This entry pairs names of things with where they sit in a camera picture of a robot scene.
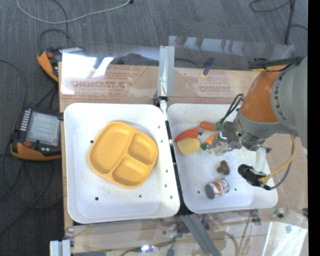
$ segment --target orange divided plate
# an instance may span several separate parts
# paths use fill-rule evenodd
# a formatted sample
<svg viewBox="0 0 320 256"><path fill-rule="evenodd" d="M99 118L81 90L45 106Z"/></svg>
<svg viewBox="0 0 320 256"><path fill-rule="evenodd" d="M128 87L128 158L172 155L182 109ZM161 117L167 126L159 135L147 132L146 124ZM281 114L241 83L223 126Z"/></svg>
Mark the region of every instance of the orange divided plate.
<svg viewBox="0 0 320 256"><path fill-rule="evenodd" d="M158 154L156 142L148 135L127 123L113 121L93 141L88 161L103 178L131 189L147 179Z"/></svg>

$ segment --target controller screen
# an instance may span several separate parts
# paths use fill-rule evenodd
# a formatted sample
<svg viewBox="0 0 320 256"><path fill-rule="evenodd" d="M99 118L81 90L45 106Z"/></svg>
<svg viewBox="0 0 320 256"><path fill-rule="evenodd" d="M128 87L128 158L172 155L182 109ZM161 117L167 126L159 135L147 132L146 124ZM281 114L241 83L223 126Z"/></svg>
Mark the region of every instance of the controller screen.
<svg viewBox="0 0 320 256"><path fill-rule="evenodd" d="M41 144L58 146L60 135L60 120L50 114L33 111L26 140L40 141Z"/></svg>

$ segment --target orange carrot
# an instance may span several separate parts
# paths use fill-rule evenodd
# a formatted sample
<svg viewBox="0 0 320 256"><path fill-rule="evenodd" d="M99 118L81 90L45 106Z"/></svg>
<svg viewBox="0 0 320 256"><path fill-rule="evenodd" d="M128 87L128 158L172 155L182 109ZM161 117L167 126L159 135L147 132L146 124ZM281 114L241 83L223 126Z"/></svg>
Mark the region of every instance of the orange carrot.
<svg viewBox="0 0 320 256"><path fill-rule="evenodd" d="M197 128L184 130L177 137L175 137L174 142L178 142L184 138L196 138L199 135L199 130Z"/></svg>
<svg viewBox="0 0 320 256"><path fill-rule="evenodd" d="M207 131L215 131L216 130L216 124L211 122L202 121L200 123L200 127L202 129L205 129Z"/></svg>

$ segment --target red and white can label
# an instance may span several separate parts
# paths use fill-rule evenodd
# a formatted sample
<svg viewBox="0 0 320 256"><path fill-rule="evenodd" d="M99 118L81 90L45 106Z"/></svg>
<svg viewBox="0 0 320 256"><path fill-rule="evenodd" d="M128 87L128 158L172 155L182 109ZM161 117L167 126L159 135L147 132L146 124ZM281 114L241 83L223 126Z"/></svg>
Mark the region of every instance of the red and white can label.
<svg viewBox="0 0 320 256"><path fill-rule="evenodd" d="M204 190L208 198L214 199L229 192L230 187L226 179L222 178L205 185Z"/></svg>

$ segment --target handheld controller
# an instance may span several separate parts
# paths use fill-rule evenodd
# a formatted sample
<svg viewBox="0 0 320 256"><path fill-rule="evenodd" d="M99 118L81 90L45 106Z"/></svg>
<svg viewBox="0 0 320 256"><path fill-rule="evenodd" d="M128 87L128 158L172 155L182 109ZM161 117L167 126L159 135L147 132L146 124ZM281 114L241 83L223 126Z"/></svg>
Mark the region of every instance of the handheld controller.
<svg viewBox="0 0 320 256"><path fill-rule="evenodd" d="M59 75L58 75L58 62L62 61L62 54L79 54L84 55L84 49L80 46L69 47L69 48L54 48L49 47L48 49L44 50L43 52L39 53L36 58L39 62L39 65L43 70L56 82L59 82Z"/></svg>
<svg viewBox="0 0 320 256"><path fill-rule="evenodd" d="M61 158L59 113L40 108L23 108L11 133L14 157L30 161Z"/></svg>

